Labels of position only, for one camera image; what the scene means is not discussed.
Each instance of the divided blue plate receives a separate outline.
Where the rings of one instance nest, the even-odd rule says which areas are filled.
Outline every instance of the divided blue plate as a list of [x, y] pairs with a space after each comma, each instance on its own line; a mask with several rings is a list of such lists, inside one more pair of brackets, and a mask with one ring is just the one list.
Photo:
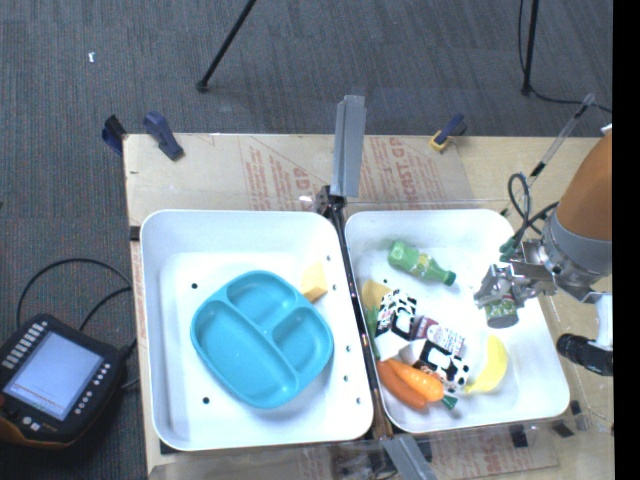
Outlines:
[[248, 404], [271, 409], [297, 396], [333, 352], [318, 310], [281, 277], [236, 277], [196, 311], [191, 341], [205, 364]]

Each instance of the toy carrot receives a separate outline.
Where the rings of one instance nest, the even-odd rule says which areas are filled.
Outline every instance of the toy carrot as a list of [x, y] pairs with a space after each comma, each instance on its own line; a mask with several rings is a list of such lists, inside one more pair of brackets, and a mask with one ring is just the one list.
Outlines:
[[424, 409], [428, 402], [426, 397], [411, 389], [398, 377], [395, 370], [388, 364], [389, 361], [390, 359], [386, 361], [376, 361], [378, 376], [384, 387], [403, 404], [418, 411]]
[[420, 393], [429, 402], [444, 398], [444, 385], [434, 375], [418, 370], [402, 361], [387, 359], [385, 361], [411, 389]]

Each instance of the green bottle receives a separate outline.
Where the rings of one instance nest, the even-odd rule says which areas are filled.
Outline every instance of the green bottle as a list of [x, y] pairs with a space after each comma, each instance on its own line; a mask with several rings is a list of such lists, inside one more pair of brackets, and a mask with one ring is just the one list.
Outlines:
[[454, 272], [444, 270], [427, 253], [409, 247], [400, 240], [393, 242], [387, 261], [390, 265], [409, 272], [409, 274], [420, 279], [437, 279], [447, 286], [451, 286], [456, 280]]

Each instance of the black pole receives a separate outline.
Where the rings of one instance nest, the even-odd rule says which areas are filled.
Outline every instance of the black pole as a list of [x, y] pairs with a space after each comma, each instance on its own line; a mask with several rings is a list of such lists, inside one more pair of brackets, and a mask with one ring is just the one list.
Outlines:
[[224, 43], [222, 44], [222, 47], [218, 51], [218, 54], [216, 55], [215, 59], [213, 59], [211, 66], [209, 66], [209, 69], [207, 70], [205, 75], [202, 77], [202, 80], [196, 83], [196, 88], [200, 92], [206, 92], [209, 89], [208, 87], [209, 79], [211, 78], [211, 76], [213, 75], [213, 72], [218, 67], [218, 64], [222, 60], [222, 57], [224, 57], [224, 54], [226, 53], [227, 49], [231, 45], [233, 38], [236, 36], [238, 31], [240, 30], [240, 27], [242, 27], [244, 20], [247, 18], [247, 16], [251, 12], [251, 9], [253, 8], [253, 5], [256, 3], [256, 1], [257, 0], [249, 0], [247, 2], [247, 5], [245, 5], [244, 9], [242, 10], [242, 14], [240, 14], [240, 16], [238, 17], [238, 21], [236, 21], [236, 24], [231, 29], [231, 32], [229, 32], [229, 34], [227, 35], [227, 38], [224, 40]]
[[524, 68], [524, 83], [522, 84], [522, 89], [520, 89], [520, 92], [525, 95], [529, 94], [532, 91], [529, 80], [531, 78], [533, 43], [536, 38], [536, 23], [538, 21], [538, 1], [539, 0], [533, 0], [533, 4], [531, 4], [531, 21], [529, 22], [529, 43], [527, 44], [527, 60]]

